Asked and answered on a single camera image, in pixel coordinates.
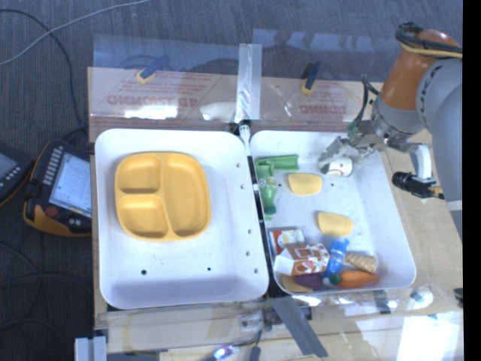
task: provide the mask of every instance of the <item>gray carpet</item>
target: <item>gray carpet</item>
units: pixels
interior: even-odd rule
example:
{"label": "gray carpet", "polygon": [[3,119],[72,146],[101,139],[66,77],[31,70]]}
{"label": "gray carpet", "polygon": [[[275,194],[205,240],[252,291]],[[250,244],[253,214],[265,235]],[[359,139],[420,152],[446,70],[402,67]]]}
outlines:
{"label": "gray carpet", "polygon": [[[0,10],[22,11],[51,29],[133,1],[0,0]],[[321,79],[366,74],[383,81],[400,50],[395,30],[406,21],[462,45],[463,0],[153,0],[104,12],[54,32],[70,59],[72,87],[68,60],[51,36],[0,65],[0,141],[34,160],[49,141],[80,126],[87,67],[119,66],[122,51],[109,47],[119,36],[233,47],[255,42],[263,45],[264,76],[300,77],[317,59]],[[0,63],[44,33],[31,17],[1,11]],[[208,59],[190,69],[236,73],[235,63],[215,54]],[[86,135],[72,143],[85,148]],[[91,241],[26,225],[24,197],[23,187],[0,208],[0,359],[73,359],[74,339],[92,336]],[[21,278],[41,272],[56,276]]]}

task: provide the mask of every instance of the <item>yellow divided plate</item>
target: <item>yellow divided plate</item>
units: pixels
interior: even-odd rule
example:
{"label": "yellow divided plate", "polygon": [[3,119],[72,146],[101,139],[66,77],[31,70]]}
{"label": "yellow divided plate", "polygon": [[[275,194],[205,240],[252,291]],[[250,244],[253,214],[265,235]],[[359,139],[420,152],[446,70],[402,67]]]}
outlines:
{"label": "yellow divided plate", "polygon": [[210,222],[204,169],[185,153],[135,153],[115,173],[115,204],[122,228],[145,241],[200,235]]}

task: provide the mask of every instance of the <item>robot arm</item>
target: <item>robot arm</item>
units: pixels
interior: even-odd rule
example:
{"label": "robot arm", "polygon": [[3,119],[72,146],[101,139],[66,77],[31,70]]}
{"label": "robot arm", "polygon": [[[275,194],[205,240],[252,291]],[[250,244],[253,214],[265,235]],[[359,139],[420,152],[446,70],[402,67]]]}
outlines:
{"label": "robot arm", "polygon": [[[340,155],[361,162],[379,146],[409,153],[416,173],[396,172],[392,183],[421,198],[445,199],[462,240],[462,49],[442,32],[412,23],[401,25],[396,38],[403,50],[381,92],[375,92],[371,118],[362,120],[369,88],[363,78],[362,110],[348,126],[348,138],[336,139],[321,155],[319,167]],[[431,177],[428,147],[408,141],[423,129],[432,134],[442,192]]]}

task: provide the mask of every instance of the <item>carrot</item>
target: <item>carrot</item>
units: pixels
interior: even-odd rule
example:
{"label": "carrot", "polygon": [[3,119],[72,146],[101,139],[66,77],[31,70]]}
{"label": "carrot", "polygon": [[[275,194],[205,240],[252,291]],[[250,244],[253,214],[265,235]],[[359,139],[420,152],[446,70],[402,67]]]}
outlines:
{"label": "carrot", "polygon": [[345,270],[338,275],[332,274],[329,280],[331,284],[339,285],[343,289],[353,289],[379,280],[379,275],[361,270]]}

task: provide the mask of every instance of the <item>cable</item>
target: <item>cable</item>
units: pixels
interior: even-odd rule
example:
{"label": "cable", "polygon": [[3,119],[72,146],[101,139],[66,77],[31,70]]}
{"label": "cable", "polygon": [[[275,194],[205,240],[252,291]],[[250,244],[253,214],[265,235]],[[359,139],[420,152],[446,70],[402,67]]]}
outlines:
{"label": "cable", "polygon": [[362,83],[366,86],[367,89],[369,89],[374,95],[379,95],[379,91],[375,89],[371,83],[369,83],[368,76],[367,75],[362,75]]}
{"label": "cable", "polygon": [[366,109],[366,106],[368,105],[368,96],[369,96],[369,90],[368,90],[368,85],[366,84],[367,77],[365,74],[362,75],[362,85],[364,87],[364,95],[362,98],[362,106],[361,110],[359,111],[358,115],[354,118],[354,122],[356,125],[359,124],[359,122],[362,120],[362,117],[364,116],[364,111]]}
{"label": "cable", "polygon": [[108,7],[108,8],[103,8],[99,11],[96,11],[96,12],[92,12],[91,14],[87,14],[85,16],[82,16],[82,17],[78,17],[77,19],[73,19],[72,21],[69,21],[68,23],[65,23],[65,24],[62,24],[61,26],[57,26],[53,29],[51,29],[50,31],[44,33],[42,36],[40,36],[39,38],[37,38],[36,40],[34,40],[27,48],[25,48],[23,51],[21,51],[20,53],[18,53],[17,55],[11,57],[10,59],[7,59],[3,62],[0,62],[0,65],[6,65],[10,62],[13,62],[14,60],[20,58],[24,53],[26,53],[28,50],[30,50],[31,48],[33,48],[38,42],[40,42],[41,40],[43,40],[44,38],[46,38],[48,35],[56,32],[56,31],[59,31],[60,29],[64,29],[65,27],[68,27],[74,23],[77,23],[81,20],[85,20],[85,19],[88,19],[90,17],[93,17],[95,15],[98,15],[98,14],[102,14],[104,12],[108,12],[108,11],[112,11],[113,9],[117,9],[117,8],[124,8],[124,7],[131,7],[133,5],[139,5],[139,4],[143,4],[143,3],[147,3],[147,2],[151,2],[152,0],[140,0],[138,2],[130,2],[130,3],[123,3],[123,4],[118,4],[118,5],[113,5],[111,7]]}
{"label": "cable", "polygon": [[68,65],[68,83],[69,83],[69,86],[70,86],[70,97],[71,97],[71,100],[72,100],[72,104],[74,105],[74,109],[75,109],[75,116],[77,118],[77,121],[78,123],[82,123],[82,116],[80,115],[80,109],[78,107],[78,103],[77,103],[77,100],[75,98],[75,92],[74,92],[74,75],[73,75],[73,69],[72,69],[72,64],[71,64],[71,60],[70,58],[68,57],[68,53],[67,51],[65,50],[65,48],[63,47],[62,43],[60,42],[60,40],[48,29],[47,26],[45,26],[45,24],[43,24],[39,19],[37,19],[36,17],[32,16],[31,14],[28,14],[24,11],[19,11],[17,9],[0,9],[0,13],[2,12],[5,12],[5,13],[11,13],[11,14],[21,14],[21,15],[24,15],[24,16],[27,16],[28,18],[34,20],[39,26],[41,26],[43,29],[45,29],[46,34],[50,35],[52,37],[52,39],[57,43],[57,45],[59,46],[60,50],[62,51],[62,53],[64,54],[64,57],[65,57],[65,60],[67,62],[67,65]]}
{"label": "cable", "polygon": [[405,50],[413,53],[419,53],[420,55],[423,55],[423,56],[458,57],[461,59],[463,57],[463,54],[459,52],[448,52],[448,51],[440,51],[440,50],[423,50],[422,48],[410,47],[401,42],[400,44]]}
{"label": "cable", "polygon": [[261,341],[263,330],[264,330],[264,328],[261,328],[256,333],[256,336],[249,341],[232,343],[230,345],[225,345],[223,347],[220,347],[219,349],[217,349],[214,352],[214,354],[212,356],[209,356],[207,359],[203,359],[203,361],[217,361],[218,359],[225,359],[228,356],[231,356],[233,353],[235,353],[235,351],[236,351],[235,348],[239,348],[239,347],[242,347],[242,346],[250,346],[250,345],[253,345],[253,349],[251,349],[249,360],[250,361],[258,361],[258,359],[259,359],[258,355],[260,355],[261,350],[260,350],[260,348],[257,347],[257,345],[259,344],[259,341]]}
{"label": "cable", "polygon": [[84,131],[88,128],[89,128],[89,125],[87,124],[87,121],[84,120],[82,126],[79,126],[76,129],[69,131],[68,133],[63,135],[61,139],[63,139],[64,141],[67,141],[68,143],[71,143],[71,141],[75,138],[75,136],[77,136],[78,132]]}
{"label": "cable", "polygon": [[[21,238],[20,243],[19,243],[19,248],[23,246],[23,243],[26,240],[27,236],[28,236],[28,233],[26,233]],[[42,251],[41,235],[39,236],[39,238],[40,238],[40,245],[41,245],[41,251]],[[40,287],[43,287],[43,289],[46,293],[46,296],[47,296],[47,301],[49,300],[48,295],[47,295],[47,289],[45,288],[45,285],[42,284],[42,282],[41,282],[44,278],[53,278],[53,279],[67,280],[67,281],[73,282],[73,283],[81,286],[85,291],[88,292],[89,295],[92,295],[92,290],[87,285],[85,285],[83,282],[77,280],[76,278],[69,277],[67,275],[57,274],[57,273],[43,272],[42,271],[42,268],[43,268],[42,262],[40,264],[40,267],[38,268],[28,257],[26,257],[21,252],[19,252],[19,250],[13,248],[12,246],[10,246],[9,244],[7,244],[5,242],[0,241],[0,247],[4,248],[5,250],[11,252],[14,255],[14,257],[11,259],[11,261],[9,263],[7,280],[5,282],[0,283],[0,287],[3,287],[3,286],[7,287],[7,296],[9,296],[12,285],[17,284],[19,282],[23,282],[23,281],[28,281],[28,280],[38,280],[35,291],[33,293],[32,302],[29,304],[28,308],[20,315],[20,317],[15,317],[14,313],[13,313],[13,309],[10,309],[9,314],[10,314],[11,318],[6,323],[0,323],[0,330],[9,329],[11,327],[15,328],[19,332],[19,334],[21,334],[21,336],[23,337],[24,342],[31,349],[33,349],[34,351],[36,351],[39,354],[42,354],[42,355],[48,357],[49,359],[51,359],[53,357],[55,357],[55,358],[70,357],[70,351],[69,350],[67,350],[65,353],[55,353],[55,352],[52,352],[52,351],[45,351],[45,350],[40,349],[39,347],[37,347],[35,344],[33,344],[29,340],[27,335],[18,326],[23,325],[25,323],[40,324],[40,325],[46,326],[48,329],[50,329],[56,335],[57,338],[62,338],[61,332],[57,328],[55,328],[55,326],[53,326],[52,324],[46,322],[45,320],[38,320],[38,319],[35,319],[35,318],[27,318],[26,317],[26,315],[32,309],[33,303],[35,302],[35,300],[37,298],[38,291],[39,291]],[[17,278],[12,278],[11,273],[12,273],[15,257],[20,258],[29,268],[31,268],[35,272],[35,274],[33,274],[33,275],[23,275],[23,276],[20,276],[20,277],[17,277]]]}
{"label": "cable", "polygon": [[423,28],[417,26],[413,22],[408,22],[401,24],[398,27],[395,37],[399,41],[399,43],[401,43],[401,46],[410,52],[420,53],[426,56],[433,57],[462,58],[463,50],[461,47],[456,47],[451,44],[440,43],[438,41],[419,39],[407,34],[408,32],[417,34],[423,30]]}
{"label": "cable", "polygon": [[187,72],[197,72],[204,74],[238,74],[239,61],[236,59],[214,59],[204,64],[196,65]]}

